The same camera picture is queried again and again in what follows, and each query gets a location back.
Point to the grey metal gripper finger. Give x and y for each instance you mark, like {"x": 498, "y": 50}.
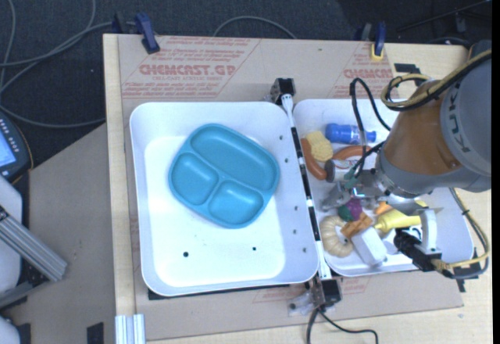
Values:
{"x": 332, "y": 205}
{"x": 340, "y": 190}

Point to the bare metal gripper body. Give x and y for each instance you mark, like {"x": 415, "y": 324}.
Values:
{"x": 369, "y": 186}

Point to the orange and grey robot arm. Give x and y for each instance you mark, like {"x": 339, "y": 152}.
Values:
{"x": 426, "y": 139}

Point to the small brown can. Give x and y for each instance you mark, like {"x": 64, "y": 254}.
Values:
{"x": 334, "y": 171}

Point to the purple grapes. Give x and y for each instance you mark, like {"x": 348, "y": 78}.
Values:
{"x": 355, "y": 207}

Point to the orange carrot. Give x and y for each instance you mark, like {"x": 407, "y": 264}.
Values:
{"x": 383, "y": 208}

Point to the curved orange sausage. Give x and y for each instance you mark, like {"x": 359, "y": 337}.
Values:
{"x": 347, "y": 151}

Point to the beige doughnut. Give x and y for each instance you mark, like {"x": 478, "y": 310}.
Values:
{"x": 332, "y": 244}

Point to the yellow bottle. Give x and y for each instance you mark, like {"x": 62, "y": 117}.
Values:
{"x": 394, "y": 221}

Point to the blue plastic bottle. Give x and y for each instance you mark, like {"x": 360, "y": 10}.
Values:
{"x": 343, "y": 133}

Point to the white carton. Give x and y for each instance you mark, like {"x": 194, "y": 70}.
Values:
{"x": 371, "y": 248}

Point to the thin black and white rod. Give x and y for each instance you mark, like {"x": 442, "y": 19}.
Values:
{"x": 297, "y": 147}

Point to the white plastic tray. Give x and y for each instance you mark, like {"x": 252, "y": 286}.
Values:
{"x": 449, "y": 241}
{"x": 218, "y": 256}

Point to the blue divided plate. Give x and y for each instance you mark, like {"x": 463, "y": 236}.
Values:
{"x": 222, "y": 174}

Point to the brown cardboard board red print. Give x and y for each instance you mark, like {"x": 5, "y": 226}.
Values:
{"x": 242, "y": 65}

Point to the black cylinder on white bracket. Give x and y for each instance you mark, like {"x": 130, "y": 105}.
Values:
{"x": 423, "y": 241}

